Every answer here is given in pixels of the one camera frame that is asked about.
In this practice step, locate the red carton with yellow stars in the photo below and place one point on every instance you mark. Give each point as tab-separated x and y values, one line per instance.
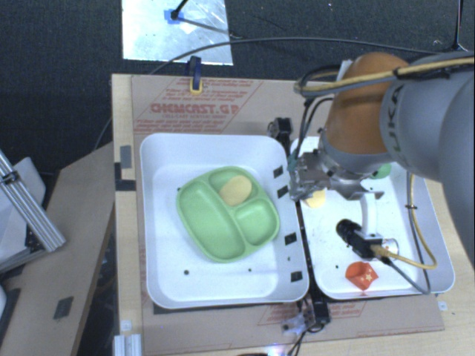
361	276

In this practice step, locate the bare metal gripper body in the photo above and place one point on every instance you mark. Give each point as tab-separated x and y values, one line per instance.
315	174

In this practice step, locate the green round toy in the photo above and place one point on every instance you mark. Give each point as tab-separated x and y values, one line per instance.
384	171

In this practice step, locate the pale yellow toy food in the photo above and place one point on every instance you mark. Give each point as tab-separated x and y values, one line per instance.
316	201

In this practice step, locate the yellow biscuit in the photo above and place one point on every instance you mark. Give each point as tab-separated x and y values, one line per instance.
235	190

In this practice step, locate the green divided plate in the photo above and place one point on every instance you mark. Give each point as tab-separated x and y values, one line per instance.
208	217

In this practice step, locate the white plastic tray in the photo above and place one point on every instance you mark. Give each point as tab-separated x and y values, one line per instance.
334	243
174	258

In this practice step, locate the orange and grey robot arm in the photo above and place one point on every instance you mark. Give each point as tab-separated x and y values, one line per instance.
426	124

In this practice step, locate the brown cardboard board, red print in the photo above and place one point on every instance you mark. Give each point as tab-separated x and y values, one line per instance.
208	102

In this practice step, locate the black cylinder on white bracket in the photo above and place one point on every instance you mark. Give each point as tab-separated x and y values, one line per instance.
356	236

